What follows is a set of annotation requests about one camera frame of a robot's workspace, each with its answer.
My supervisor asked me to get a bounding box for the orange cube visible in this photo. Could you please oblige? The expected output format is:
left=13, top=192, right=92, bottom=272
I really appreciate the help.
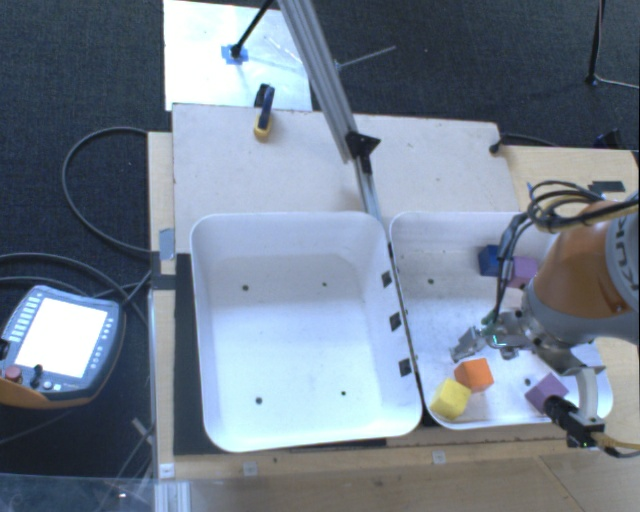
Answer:
left=453, top=357, right=496, bottom=393

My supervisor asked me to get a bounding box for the yellow cube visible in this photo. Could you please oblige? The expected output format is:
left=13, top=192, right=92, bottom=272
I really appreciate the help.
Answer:
left=429, top=377, right=473, bottom=421

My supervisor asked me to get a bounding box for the pale wood board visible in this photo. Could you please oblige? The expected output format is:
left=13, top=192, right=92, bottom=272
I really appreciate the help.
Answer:
left=171, top=102, right=522, bottom=262

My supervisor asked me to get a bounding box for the thin black rod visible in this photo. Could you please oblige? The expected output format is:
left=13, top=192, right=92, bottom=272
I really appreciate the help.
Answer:
left=385, top=240, right=421, bottom=382

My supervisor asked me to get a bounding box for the blue cube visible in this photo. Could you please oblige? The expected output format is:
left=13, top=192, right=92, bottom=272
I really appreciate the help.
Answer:
left=477, top=244, right=502, bottom=278

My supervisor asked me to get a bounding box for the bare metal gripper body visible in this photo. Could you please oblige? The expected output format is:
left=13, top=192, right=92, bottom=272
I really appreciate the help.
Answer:
left=482, top=309, right=597, bottom=377

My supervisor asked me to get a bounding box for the white plastic tray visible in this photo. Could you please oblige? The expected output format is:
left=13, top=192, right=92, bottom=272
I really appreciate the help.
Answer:
left=388, top=210, right=616, bottom=431
left=188, top=211, right=425, bottom=454

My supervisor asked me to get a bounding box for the purple cube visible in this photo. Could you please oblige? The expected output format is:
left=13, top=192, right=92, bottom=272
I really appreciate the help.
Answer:
left=523, top=372, right=571, bottom=413
left=506, top=256, right=539, bottom=291

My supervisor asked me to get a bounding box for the black cylinder on white bracket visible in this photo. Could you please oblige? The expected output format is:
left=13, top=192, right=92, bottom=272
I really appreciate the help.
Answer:
left=543, top=365, right=614, bottom=449

